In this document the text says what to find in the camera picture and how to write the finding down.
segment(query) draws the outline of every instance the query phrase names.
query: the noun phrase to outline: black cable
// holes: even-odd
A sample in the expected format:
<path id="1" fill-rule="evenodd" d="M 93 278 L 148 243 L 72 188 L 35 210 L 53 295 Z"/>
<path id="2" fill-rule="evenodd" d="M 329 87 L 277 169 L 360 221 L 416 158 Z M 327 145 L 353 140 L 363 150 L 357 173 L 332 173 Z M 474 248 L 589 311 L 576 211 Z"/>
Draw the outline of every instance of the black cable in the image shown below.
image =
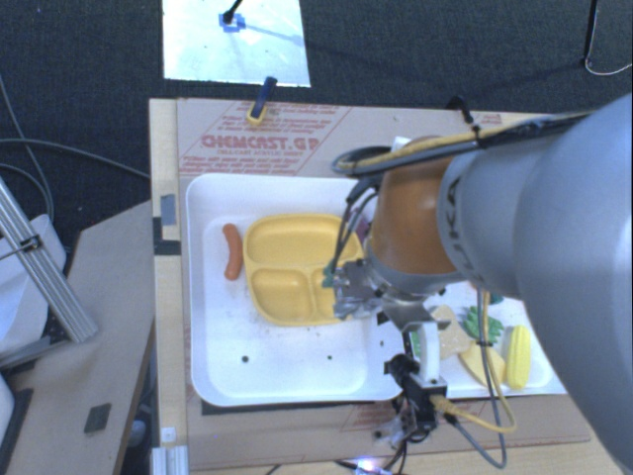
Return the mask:
<path id="1" fill-rule="evenodd" d="M 52 207 L 50 205 L 50 198 L 46 194 L 46 190 L 43 187 L 42 183 L 40 183 L 33 175 L 28 173 L 26 170 L 22 170 L 18 167 L 14 167 L 13 165 L 9 165 L 8 163 L 0 163 L 0 169 L 5 169 L 11 172 L 15 172 L 16 174 L 20 174 L 21 176 L 28 179 L 40 191 L 40 193 L 44 197 L 44 202 L 46 204 L 46 213 L 48 214 L 48 217 L 50 218 L 50 213 L 52 211 Z"/>
<path id="2" fill-rule="evenodd" d="M 377 193 L 368 195 L 367 197 L 365 197 L 365 199 L 363 199 L 363 202 L 357 208 L 358 211 L 356 215 L 354 216 L 354 219 L 350 220 L 350 223 L 347 226 L 347 232 L 345 233 L 345 237 L 343 238 L 343 241 L 341 242 L 341 245 L 340 245 L 341 253 L 345 249 L 345 246 L 349 243 L 349 239 L 351 238 L 352 234 L 354 234 L 354 231 L 356 230 L 354 226 L 358 223 L 358 220 L 360 219 L 360 216 L 363 214 L 363 211 L 367 207 L 367 204 L 369 204 L 369 202 L 372 199 L 376 198 L 377 195 L 378 195 Z"/>
<path id="3" fill-rule="evenodd" d="M 358 468 L 357 464 L 350 463 L 349 461 L 342 461 L 340 459 L 334 461 L 334 464 L 337 464 L 342 468 L 347 468 L 348 470 L 356 470 Z"/>
<path id="4" fill-rule="evenodd" d="M 583 61 L 587 61 L 591 53 L 591 42 L 593 41 L 593 31 L 595 30 L 595 16 L 597 14 L 597 0 L 591 0 L 589 6 L 589 21 L 587 24 L 587 34 L 585 35 L 585 52 Z"/>
<path id="5" fill-rule="evenodd" d="M 403 457 L 400 461 L 400 467 L 398 468 L 398 475 L 403 475 L 405 469 L 405 463 L 407 462 L 407 442 L 403 442 Z"/>
<path id="6" fill-rule="evenodd" d="M 409 439 L 408 442 L 409 443 L 423 443 L 430 435 L 429 431 L 426 431 L 422 436 L 420 437 L 415 437 L 415 433 L 412 434 Z"/>
<path id="7" fill-rule="evenodd" d="M 33 153 L 33 150 L 26 143 L 27 138 L 24 135 L 24 132 L 22 132 L 22 127 L 20 127 L 20 122 L 18 122 L 18 118 L 16 117 L 16 114 L 13 111 L 13 105 L 11 104 L 11 99 L 9 98 L 9 93 L 7 92 L 7 87 L 4 84 L 4 79 L 2 78 L 1 73 L 0 73 L 0 91 L 2 92 L 2 98 L 4 99 L 5 106 L 7 107 L 7 110 L 9 111 L 11 122 L 13 123 L 13 126 L 15 127 L 16 131 L 18 132 L 20 141 L 22 141 L 25 144 L 25 148 L 27 150 L 27 153 L 29 154 L 29 157 L 31 158 L 31 162 L 35 166 L 38 172 L 38 175 L 40 176 L 40 179 L 42 180 L 42 184 L 45 189 L 45 194 L 46 194 L 46 197 L 48 198 L 46 205 L 50 207 L 50 211 L 48 212 L 48 217 L 50 218 L 51 222 L 54 222 L 55 211 L 54 211 L 54 202 L 52 199 L 52 193 L 50 192 L 50 185 L 48 185 L 48 181 L 46 180 L 46 175 L 44 174 L 44 171 L 42 170 L 40 163 L 36 159 L 36 156 Z"/>
<path id="8" fill-rule="evenodd" d="M 134 176 L 138 176 L 141 177 L 143 179 L 150 179 L 149 174 L 147 174 L 146 172 L 142 172 L 140 170 L 134 169 L 133 167 L 129 167 L 128 165 L 125 165 L 124 163 L 120 163 L 117 162 L 115 160 L 111 160 L 110 158 L 106 158 L 105 156 L 101 156 L 95 153 L 91 153 L 90 151 L 85 151 L 83 149 L 79 149 L 77 147 L 73 147 L 73 146 L 67 146 L 65 144 L 59 144 L 57 142 L 49 142 L 49 141 L 42 141 L 42 140 L 38 140 L 38 139 L 0 139 L 0 144 L 33 144 L 33 145 L 38 145 L 38 146 L 42 146 L 42 147 L 49 147 L 52 149 L 56 149 L 59 151 L 64 151 L 67 153 L 71 153 L 71 154 L 76 154 L 78 156 L 82 156 L 84 158 L 89 158 L 91 160 L 95 160 L 97 162 L 109 165 L 111 167 L 116 167 L 119 168 L 121 170 L 124 170 L 125 172 L 132 174 Z"/>
<path id="9" fill-rule="evenodd" d="M 402 441 L 398 447 L 398 450 L 396 450 L 394 457 L 392 457 L 387 463 L 385 463 L 385 466 L 383 466 L 383 468 L 385 470 L 391 470 L 392 467 L 399 461 L 399 459 L 403 457 L 404 451 L 405 451 L 405 442 Z"/>
<path id="10" fill-rule="evenodd" d="M 589 113 L 577 113 L 573 115 L 543 117 L 531 120 L 527 123 L 518 124 L 491 136 L 480 138 L 478 142 L 476 140 L 455 142 L 370 165 L 359 166 L 357 163 L 364 158 L 363 150 L 370 150 L 371 148 L 353 149 L 338 156 L 332 163 L 331 168 L 338 174 L 352 177 L 365 177 L 367 175 L 384 173 L 404 165 L 438 160 L 448 156 L 456 156 L 458 154 L 476 151 L 483 147 L 488 148 L 503 144 L 521 143 L 533 139 L 546 138 L 568 129 L 570 126 L 588 116 L 588 114 Z M 376 156 L 376 153 L 369 153 L 369 156 Z M 341 166 L 343 163 L 349 165 L 349 167 Z"/>
<path id="11" fill-rule="evenodd" d="M 273 466 L 270 470 L 268 470 L 266 472 L 266 475 L 272 475 L 273 473 L 275 473 L 279 468 L 281 468 L 281 464 L 276 464 L 275 466 Z"/>
<path id="12" fill-rule="evenodd" d="M 345 231 L 345 223 L 349 218 L 349 215 L 354 207 L 353 203 L 348 202 L 345 206 L 345 211 L 343 216 L 340 219 L 340 225 L 338 226 L 338 234 L 336 235 L 336 244 L 334 245 L 334 257 L 332 258 L 331 263 L 329 264 L 329 271 L 333 276 L 336 272 L 336 267 L 338 266 L 338 259 L 340 258 L 340 254 L 343 252 L 343 248 L 341 247 L 341 241 L 343 238 L 343 232 Z"/>

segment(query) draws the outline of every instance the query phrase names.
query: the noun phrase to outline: wire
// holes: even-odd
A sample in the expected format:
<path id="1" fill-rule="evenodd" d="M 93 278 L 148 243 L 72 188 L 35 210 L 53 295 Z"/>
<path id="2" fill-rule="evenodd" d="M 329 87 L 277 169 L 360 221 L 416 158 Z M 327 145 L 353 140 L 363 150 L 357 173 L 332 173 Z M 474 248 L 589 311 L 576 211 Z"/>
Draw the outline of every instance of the wire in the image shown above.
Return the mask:
<path id="1" fill-rule="evenodd" d="M 478 321 L 479 321 L 479 345 L 482 349 L 482 362 L 484 364 L 484 373 L 486 374 L 486 383 L 488 386 L 488 391 L 491 397 L 491 403 L 493 405 L 493 411 L 495 414 L 495 422 L 497 426 L 491 425 L 485 421 L 482 421 L 476 416 L 472 416 L 457 407 L 447 407 L 445 403 L 440 403 L 439 407 L 444 410 L 449 410 L 450 412 L 444 412 L 444 417 L 446 421 L 456 428 L 460 433 L 464 435 L 464 437 L 477 449 L 477 451 L 489 462 L 492 466 L 498 469 L 503 469 L 507 463 L 507 452 L 505 450 L 505 439 L 503 437 L 504 432 L 511 432 L 516 429 L 516 420 L 514 418 L 514 414 L 512 413 L 505 396 L 501 390 L 500 384 L 498 382 L 497 373 L 495 372 L 495 367 L 491 364 L 490 360 L 490 343 L 488 339 L 488 307 L 490 305 L 490 292 L 484 291 L 481 288 L 477 291 L 477 310 L 478 310 Z M 501 420 L 498 413 L 497 401 L 495 400 L 495 393 L 493 391 L 493 384 L 495 385 L 495 389 L 497 390 L 497 394 L 505 412 L 508 415 L 510 420 L 510 427 L 500 427 Z M 431 403 L 435 405 L 435 400 L 431 399 Z M 477 443 L 477 441 L 464 429 L 464 427 L 459 423 L 457 416 L 465 417 L 466 419 L 478 424 L 479 426 L 483 426 L 484 428 L 495 430 L 499 433 L 499 445 L 501 448 L 501 462 L 494 460 L 485 450 L 484 448 Z"/>
<path id="2" fill-rule="evenodd" d="M 504 447 L 502 449 L 502 461 L 498 462 L 497 460 L 493 459 L 486 452 L 486 450 L 473 438 L 473 436 L 464 429 L 464 427 L 460 424 L 460 422 L 457 419 L 455 419 L 455 421 L 450 423 L 450 424 L 457 431 L 462 433 L 464 435 L 464 437 L 470 442 L 470 444 L 473 445 L 473 447 L 482 455 L 482 457 L 484 457 L 484 459 L 486 459 L 489 463 L 491 463 L 492 466 L 494 466 L 495 468 L 498 468 L 499 470 L 502 470 L 505 467 L 505 464 L 507 462 L 507 457 L 506 457 L 506 454 L 505 454 L 505 448 Z"/>
<path id="3" fill-rule="evenodd" d="M 460 409 L 454 403 L 448 400 L 446 397 L 439 394 L 432 395 L 430 396 L 429 399 L 431 403 L 433 404 L 433 407 L 435 407 L 435 410 L 445 415 L 449 414 L 451 416 L 462 417 L 472 423 L 475 423 L 478 426 L 481 426 L 482 428 L 489 429 L 494 432 L 501 432 L 501 433 L 514 432 L 517 428 L 517 423 L 514 417 L 514 413 L 512 412 L 512 409 L 510 408 L 510 405 L 507 402 L 507 399 L 503 395 L 503 390 L 501 389 L 501 386 L 499 384 L 497 373 L 495 372 L 495 367 L 491 364 L 490 350 L 492 348 L 490 347 L 490 344 L 488 341 L 488 306 L 490 303 L 490 293 L 478 292 L 477 302 L 478 302 L 478 310 L 480 308 L 482 310 L 481 316 L 480 316 L 480 346 L 482 347 L 482 361 L 484 364 L 487 382 L 490 377 L 492 379 L 492 384 L 494 385 L 495 390 L 497 391 L 498 399 L 501 402 L 501 405 L 503 406 L 505 413 L 507 414 L 510 425 L 507 427 L 502 427 L 501 425 L 495 425 L 495 424 L 489 423 L 488 421 L 484 421 L 483 419 L 480 419 L 479 417 L 469 414 L 468 412 Z M 495 395 L 493 393 L 492 386 L 489 386 L 489 391 L 491 393 L 493 408 L 495 410 L 497 403 L 494 400 Z"/>
<path id="4" fill-rule="evenodd" d="M 362 154 L 362 149 L 355 149 L 340 155 L 333 162 L 332 170 L 351 176 L 376 174 L 403 165 L 436 160 L 480 148 L 543 138 L 565 130 L 589 114 L 590 112 L 564 113 L 492 129 L 476 128 L 463 134 L 416 140 L 395 151 L 368 158 L 356 159 L 356 156 Z"/>
<path id="5" fill-rule="evenodd" d="M 385 466 L 383 466 L 383 469 L 385 469 L 385 470 L 391 470 L 392 469 L 392 467 L 399 461 L 399 459 L 405 453 L 405 445 L 406 445 L 406 442 L 403 440 L 401 442 L 400 446 L 398 447 L 398 450 L 396 450 L 396 453 L 394 454 L 394 457 L 392 457 L 387 463 L 385 463 Z"/>
<path id="6" fill-rule="evenodd" d="M 619 74 L 620 72 L 624 72 L 626 69 L 631 68 L 631 66 L 633 66 L 633 63 L 629 63 L 627 65 L 624 65 L 621 68 L 618 68 L 617 70 L 612 70 L 610 72 L 608 71 L 600 72 L 598 70 L 593 70 L 591 68 L 591 59 L 589 57 L 591 56 L 591 51 L 593 50 L 593 38 L 595 37 L 595 26 L 597 24 L 597 15 L 598 15 L 598 10 L 596 7 L 593 11 L 593 15 L 592 15 L 593 19 L 591 20 L 591 38 L 589 39 L 588 50 L 587 50 L 587 54 L 585 55 L 585 70 L 589 74 L 599 75 L 599 76 L 609 76 L 609 75 Z"/>
<path id="7" fill-rule="evenodd" d="M 105 156 L 101 156 L 95 153 L 91 153 L 90 151 L 85 151 L 83 149 L 79 149 L 78 147 L 73 147 L 73 146 L 68 146 L 65 144 L 59 144 L 57 142 L 49 142 L 49 141 L 42 141 L 42 140 L 38 140 L 38 139 L 0 139 L 0 144 L 17 144 L 17 143 L 22 143 L 22 144 L 32 144 L 32 145 L 39 145 L 42 147 L 49 147 L 52 149 L 56 149 L 59 151 L 64 151 L 67 153 L 71 153 L 71 154 L 76 154 L 78 156 L 82 156 L 84 158 L 89 158 L 91 160 L 95 160 L 97 162 L 100 163 L 104 163 L 106 165 L 109 165 L 111 167 L 115 167 L 118 169 L 122 169 L 125 172 L 132 174 L 134 176 L 138 176 L 141 177 L 143 179 L 150 179 L 149 174 L 147 174 L 146 172 L 142 172 L 138 169 L 134 169 L 133 167 L 129 167 L 128 165 L 125 165 L 124 163 L 120 163 L 120 162 L 116 162 L 115 160 L 112 160 L 110 158 L 106 158 Z"/>
<path id="8" fill-rule="evenodd" d="M 363 199 L 363 202 L 360 204 L 358 211 L 356 212 L 354 217 L 350 220 L 349 224 L 347 224 L 347 232 L 345 233 L 345 236 L 344 236 L 343 232 L 345 230 L 345 224 L 347 223 L 347 220 L 350 218 L 352 208 L 354 207 L 353 201 L 350 201 L 347 203 L 347 206 L 345 207 L 345 212 L 343 213 L 343 216 L 340 221 L 340 225 L 338 226 L 338 235 L 336 237 L 336 245 L 334 246 L 334 257 L 329 266 L 331 274 L 334 274 L 334 272 L 336 271 L 336 267 L 338 267 L 338 260 L 340 259 L 340 255 L 342 254 L 347 243 L 349 242 L 349 239 L 354 233 L 354 230 L 355 230 L 354 226 L 358 223 L 361 215 L 363 214 L 363 210 L 367 207 L 367 204 L 369 204 L 369 201 L 374 199 L 377 195 L 378 194 L 374 192 L 368 195 L 367 197 L 365 197 L 365 199 Z"/>
<path id="9" fill-rule="evenodd" d="M 270 470 L 268 470 L 266 472 L 266 475 L 272 475 L 273 473 L 275 473 L 279 468 L 281 468 L 281 464 L 276 464 L 275 466 L 273 466 Z"/>
<path id="10" fill-rule="evenodd" d="M 46 194 L 46 190 L 43 187 L 42 183 L 40 183 L 33 175 L 28 173 L 26 170 L 20 169 L 18 167 L 14 167 L 13 165 L 9 165 L 8 163 L 0 163 L 0 169 L 9 170 L 11 172 L 15 172 L 16 174 L 20 174 L 21 176 L 24 176 L 25 178 L 27 178 L 40 191 L 40 193 L 44 197 L 44 202 L 46 204 L 46 213 L 48 214 L 48 217 L 50 218 L 52 206 L 50 204 L 50 198 Z"/>
<path id="11" fill-rule="evenodd" d="M 24 132 L 22 132 L 22 127 L 20 127 L 20 122 L 18 122 L 18 118 L 16 117 L 16 114 L 13 111 L 13 105 L 11 104 L 11 99 L 9 98 L 9 93 L 7 92 L 7 87 L 4 84 L 4 79 L 2 78 L 1 73 L 0 73 L 0 91 L 2 92 L 2 98 L 4 99 L 5 106 L 7 106 L 7 110 L 9 111 L 9 116 L 11 117 L 13 126 L 16 128 L 16 131 L 18 132 L 18 136 L 20 137 L 20 140 L 23 143 L 25 143 L 25 141 L 27 141 L 27 138 L 24 135 Z M 38 172 L 38 175 L 40 176 L 40 179 L 42 180 L 42 186 L 44 188 L 45 197 L 46 197 L 46 211 L 48 213 L 48 217 L 50 218 L 51 222 L 54 222 L 54 218 L 55 218 L 54 201 L 52 199 L 52 193 L 50 192 L 50 185 L 48 184 L 46 175 L 44 174 L 44 171 L 42 170 L 40 163 L 36 159 L 35 154 L 31 150 L 31 147 L 28 146 L 27 143 L 25 143 L 25 145 L 26 145 L 27 153 L 29 154 L 29 157 L 31 158 L 31 162 L 35 166 Z"/>
<path id="12" fill-rule="evenodd" d="M 400 461 L 400 467 L 398 468 L 398 475 L 403 475 L 405 469 L 405 463 L 407 462 L 407 442 L 403 442 L 403 458 Z"/>
<path id="13" fill-rule="evenodd" d="M 334 461 L 334 464 L 337 464 L 338 466 L 340 466 L 342 468 L 347 468 L 348 470 L 356 470 L 356 469 L 358 469 L 358 464 L 350 463 L 349 461 L 342 461 L 340 459 Z"/>

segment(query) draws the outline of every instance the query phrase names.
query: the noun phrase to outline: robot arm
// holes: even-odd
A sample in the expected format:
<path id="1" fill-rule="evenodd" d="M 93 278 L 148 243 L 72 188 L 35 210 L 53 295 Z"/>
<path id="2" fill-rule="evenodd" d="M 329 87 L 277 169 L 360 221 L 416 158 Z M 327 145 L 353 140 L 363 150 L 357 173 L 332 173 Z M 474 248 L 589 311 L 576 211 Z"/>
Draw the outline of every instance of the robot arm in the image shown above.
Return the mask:
<path id="1" fill-rule="evenodd" d="M 570 395 L 631 471 L 631 96 L 563 133 L 516 137 L 392 160 L 365 259 L 337 271 L 335 311 L 379 305 L 402 331 L 433 336 L 423 302 L 449 283 L 523 300 Z M 436 380 L 432 364 L 417 373 L 422 385 Z"/>

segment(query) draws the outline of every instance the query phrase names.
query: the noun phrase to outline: metal bracket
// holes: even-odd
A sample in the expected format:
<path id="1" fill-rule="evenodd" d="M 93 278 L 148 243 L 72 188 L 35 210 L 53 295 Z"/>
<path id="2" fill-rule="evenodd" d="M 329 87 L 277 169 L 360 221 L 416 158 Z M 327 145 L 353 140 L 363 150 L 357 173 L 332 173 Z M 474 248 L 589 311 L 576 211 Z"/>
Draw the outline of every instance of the metal bracket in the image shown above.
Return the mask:
<path id="1" fill-rule="evenodd" d="M 151 475 L 189 475 L 187 445 L 154 447 L 151 450 Z"/>
<path id="2" fill-rule="evenodd" d="M 380 308 L 380 292 L 376 292 L 366 272 L 366 261 L 345 262 L 334 274 L 334 314 L 344 319 L 348 315 L 362 319 Z"/>
<path id="3" fill-rule="evenodd" d="M 41 355 L 44 355 L 48 351 L 58 348 L 66 344 L 67 341 L 52 342 L 50 336 L 44 336 L 23 346 L 19 350 L 0 357 L 0 370 L 5 371 L 7 369 L 15 368 L 21 364 L 37 359 Z"/>
<path id="4" fill-rule="evenodd" d="M 15 255 L 16 253 L 19 253 L 20 251 L 31 251 L 34 249 L 38 249 L 40 246 L 42 246 L 42 240 L 40 239 L 40 235 L 31 236 L 28 239 L 21 241 L 19 248 L 9 251 L 8 253 L 5 253 L 4 255 L 0 255 L 0 260 L 8 258 L 12 255 Z"/>

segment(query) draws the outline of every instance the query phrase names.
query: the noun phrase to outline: wooden table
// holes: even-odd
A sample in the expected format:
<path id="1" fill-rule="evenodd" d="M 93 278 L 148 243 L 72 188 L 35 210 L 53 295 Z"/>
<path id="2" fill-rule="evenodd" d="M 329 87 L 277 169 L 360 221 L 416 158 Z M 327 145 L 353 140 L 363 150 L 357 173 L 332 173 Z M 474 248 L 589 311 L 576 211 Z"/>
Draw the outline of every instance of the wooden table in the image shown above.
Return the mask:
<path id="1" fill-rule="evenodd" d="M 149 203 L 82 233 L 68 282 L 99 331 L 9 378 L 34 392 L 7 473 L 121 471 L 153 345 L 151 245 Z M 108 404 L 105 427 L 85 433 L 91 409 Z"/>

